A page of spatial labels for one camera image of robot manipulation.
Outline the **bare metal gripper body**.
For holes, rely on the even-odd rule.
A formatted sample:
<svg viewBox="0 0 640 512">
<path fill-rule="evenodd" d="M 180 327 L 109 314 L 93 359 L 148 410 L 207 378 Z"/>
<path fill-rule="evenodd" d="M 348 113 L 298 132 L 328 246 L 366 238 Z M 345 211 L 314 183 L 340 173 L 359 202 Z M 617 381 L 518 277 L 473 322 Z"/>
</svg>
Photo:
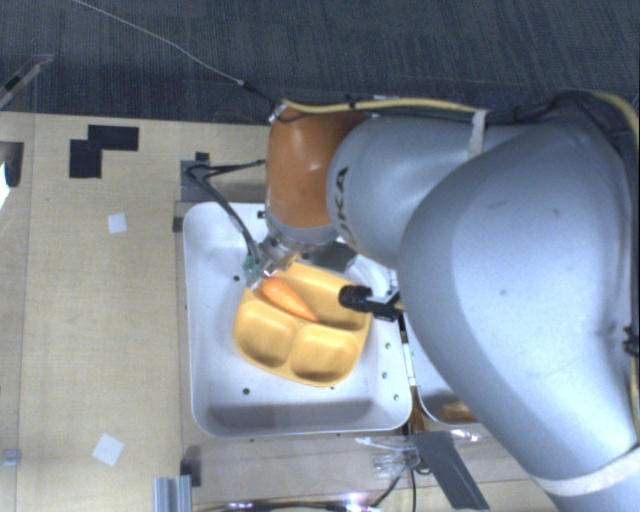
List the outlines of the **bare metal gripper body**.
<svg viewBox="0 0 640 512">
<path fill-rule="evenodd" d="M 256 290 L 264 280 L 285 271 L 300 256 L 299 250 L 267 236 L 261 243 L 255 244 L 248 254 L 248 288 Z"/>
</svg>

